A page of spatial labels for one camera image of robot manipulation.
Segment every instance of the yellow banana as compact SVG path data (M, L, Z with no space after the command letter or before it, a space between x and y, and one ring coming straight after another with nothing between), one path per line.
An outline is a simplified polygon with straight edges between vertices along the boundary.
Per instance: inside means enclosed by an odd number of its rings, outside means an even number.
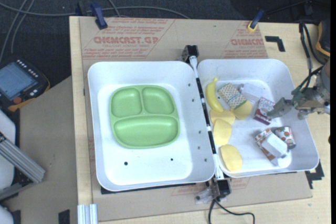
M223 112L224 109L221 105L221 103L218 101L216 95L215 95L215 87L216 87L216 81L218 79L215 78L212 82L210 82L206 88L205 88L205 99L208 103L208 105L217 112Z

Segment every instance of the device screen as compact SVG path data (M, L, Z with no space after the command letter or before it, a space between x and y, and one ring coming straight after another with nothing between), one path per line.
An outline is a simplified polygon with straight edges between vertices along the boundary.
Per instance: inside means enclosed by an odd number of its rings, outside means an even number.
M13 62L0 69L0 91L10 100L20 95L24 89L37 83L37 80Z

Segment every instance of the yellow food item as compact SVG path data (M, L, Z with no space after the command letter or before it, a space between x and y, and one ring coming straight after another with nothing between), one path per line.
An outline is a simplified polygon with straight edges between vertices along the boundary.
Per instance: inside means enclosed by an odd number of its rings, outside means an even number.
M214 141L216 145L226 145L232 134L232 126L221 119L216 120L214 124Z
M244 120L252 111L252 104L250 101L246 100L246 102L236 109L233 109L232 112L236 115L236 117L240 120Z
M223 112L210 110L209 115L212 124L214 124L216 120L221 119L232 125L236 120L236 116L230 110L223 110Z
M217 112L223 112L224 109L215 95L217 78L210 82L205 88L205 99L208 105Z
M236 147L226 144L220 147L220 152L223 162L230 172L236 172L241 169L243 159Z

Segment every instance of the green plate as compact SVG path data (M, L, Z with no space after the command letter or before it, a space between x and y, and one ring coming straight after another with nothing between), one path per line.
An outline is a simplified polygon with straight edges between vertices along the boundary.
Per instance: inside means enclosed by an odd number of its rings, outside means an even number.
M110 120L115 139L129 148L165 146L180 133L173 97L159 86L117 89L110 98Z

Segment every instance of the wooden table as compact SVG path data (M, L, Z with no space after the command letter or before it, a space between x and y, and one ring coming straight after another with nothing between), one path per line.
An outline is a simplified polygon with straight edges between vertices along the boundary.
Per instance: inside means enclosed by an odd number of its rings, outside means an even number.
M184 24L194 27L194 20L185 20ZM213 24L209 20L198 21L197 25ZM290 70L295 85L307 76L306 57L300 42L297 24L259 23L262 36L279 36L286 52L279 52L274 43L265 42L269 58L279 59ZM317 40L317 27L308 25L312 42ZM77 186L78 203L89 205L93 203L89 150L87 139L87 122L85 98L83 96L83 69L81 58L79 17L70 17L70 41L72 61L73 105L76 139ZM308 125L319 152L324 177L313 182L312 198L273 202L230 208L233 212L252 212L256 223L331 223L331 175L330 175L330 116L309 115ZM232 216L215 207L212 214L213 223L252 223L251 216ZM180 214L168 214L135 219L108 221L104 223L207 223L208 211L200 210Z

